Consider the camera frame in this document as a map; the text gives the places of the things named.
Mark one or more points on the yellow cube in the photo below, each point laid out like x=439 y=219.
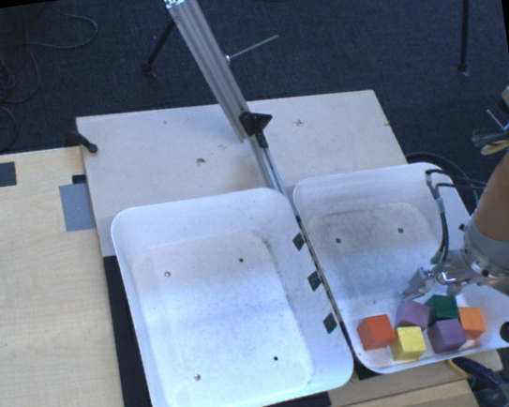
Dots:
x=408 y=343

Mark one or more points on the purple cube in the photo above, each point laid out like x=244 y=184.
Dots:
x=412 y=314
x=446 y=335

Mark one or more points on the orange cube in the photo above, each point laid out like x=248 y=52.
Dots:
x=375 y=332
x=472 y=321

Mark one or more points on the white plastic tray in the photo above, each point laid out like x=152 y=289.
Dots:
x=224 y=316
x=375 y=251

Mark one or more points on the green cube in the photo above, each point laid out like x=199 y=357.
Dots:
x=443 y=307

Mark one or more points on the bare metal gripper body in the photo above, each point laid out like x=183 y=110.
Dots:
x=459 y=271

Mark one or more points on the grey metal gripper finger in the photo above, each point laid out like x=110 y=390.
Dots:
x=424 y=274
x=412 y=290

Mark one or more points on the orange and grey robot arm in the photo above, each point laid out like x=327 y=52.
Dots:
x=504 y=208

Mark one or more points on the pale wood board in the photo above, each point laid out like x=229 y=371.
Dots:
x=172 y=158

